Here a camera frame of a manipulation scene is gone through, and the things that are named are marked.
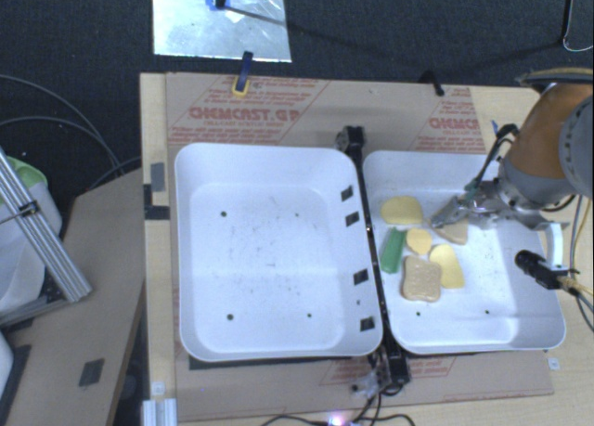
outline dark floor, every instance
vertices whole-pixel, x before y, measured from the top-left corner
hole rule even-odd
[[[431,69],[442,83],[514,85],[556,66],[592,68],[592,51],[558,43],[565,0],[285,0],[293,62],[252,72],[414,82]],[[592,43],[593,0],[575,0],[570,44]],[[2,0],[0,73],[66,98],[97,127],[120,161],[140,151],[138,75],[235,72],[237,61],[152,54],[151,0]],[[0,146],[47,174],[61,211],[110,168],[63,103],[0,78]],[[138,165],[133,161],[127,168]]]

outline white tray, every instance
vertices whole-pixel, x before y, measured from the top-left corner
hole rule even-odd
[[[191,355],[228,361],[377,348],[365,218],[344,154],[193,144],[177,155],[174,177],[180,334]],[[348,225],[349,216],[358,221]]]
[[[380,215],[391,197],[416,197],[430,217],[478,174],[484,156],[378,151],[364,164],[369,208],[378,252],[389,226]],[[491,164],[485,179],[496,175]],[[432,232],[433,244],[447,242]],[[394,337],[416,354],[547,349],[559,345],[565,324],[557,295],[514,263],[515,254],[543,254],[539,236],[515,221],[482,230],[470,224],[464,246],[452,243],[466,280],[459,290],[442,289],[435,303],[401,295],[402,269],[381,273]],[[405,249],[404,256],[410,254]]]

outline green object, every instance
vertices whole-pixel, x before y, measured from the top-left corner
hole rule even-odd
[[[380,269],[388,274],[397,273],[402,261],[402,250],[405,248],[406,231],[392,228],[388,233],[388,241],[383,247],[380,258]]]
[[[19,176],[22,183],[25,184],[26,188],[31,188],[34,185],[37,185],[39,182],[43,182],[47,186],[47,179],[45,175],[43,175],[40,171],[38,171],[35,167],[31,167],[28,163],[23,161],[19,161],[18,159],[13,159],[12,157],[6,157],[12,165],[12,168],[15,170],[17,175]],[[0,205],[4,203],[2,197],[0,197]]]

